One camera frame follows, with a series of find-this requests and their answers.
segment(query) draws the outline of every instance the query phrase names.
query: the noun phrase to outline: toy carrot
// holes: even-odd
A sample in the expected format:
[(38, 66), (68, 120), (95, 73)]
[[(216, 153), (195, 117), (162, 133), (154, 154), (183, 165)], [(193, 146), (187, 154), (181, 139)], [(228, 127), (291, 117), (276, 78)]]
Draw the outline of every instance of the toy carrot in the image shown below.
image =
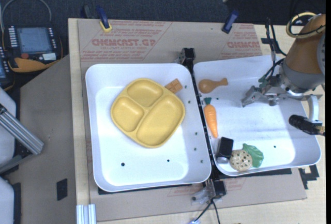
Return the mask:
[(203, 109), (203, 112), (205, 114), (206, 122), (209, 129), (212, 131), (214, 138), (217, 138), (218, 132), (217, 132), (216, 109), (214, 106), (210, 104), (211, 100), (212, 99), (210, 97), (204, 98), (204, 101), (207, 105)]

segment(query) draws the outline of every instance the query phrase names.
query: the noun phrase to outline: electronic device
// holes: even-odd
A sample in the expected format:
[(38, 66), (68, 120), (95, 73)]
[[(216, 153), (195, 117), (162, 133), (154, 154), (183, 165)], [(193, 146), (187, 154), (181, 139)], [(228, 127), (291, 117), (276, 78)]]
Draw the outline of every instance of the electronic device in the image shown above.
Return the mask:
[[(300, 33), (292, 33), (292, 25), (303, 16), (310, 17), (308, 23)], [(259, 79), (260, 86), (252, 86), (248, 90), (242, 99), (242, 106), (245, 107), (260, 98), (267, 99), (270, 106), (275, 106), (281, 99), (286, 98), (307, 100), (309, 117), (292, 115), (289, 123), (308, 134), (325, 136), (325, 127), (318, 120), (318, 99), (321, 95), (305, 94), (305, 92), (313, 91), (319, 85), (325, 85), (325, 24), (325, 14), (304, 12), (294, 16), (287, 24), (287, 34), (295, 38), (295, 41), (288, 54), (283, 53), (285, 58), (277, 62), (276, 50), (279, 50), (279, 47), (277, 47), (275, 35), (274, 39), (270, 39), (269, 24), (266, 24), (273, 65)], [(279, 69), (278, 73), (274, 75), (276, 67)]]
[(4, 31), (8, 64), (15, 72), (43, 70), (62, 58), (60, 38), (50, 25), (11, 25)]
[(4, 49), (0, 46), (0, 87), (6, 89), (12, 84), (13, 73), (9, 69)]

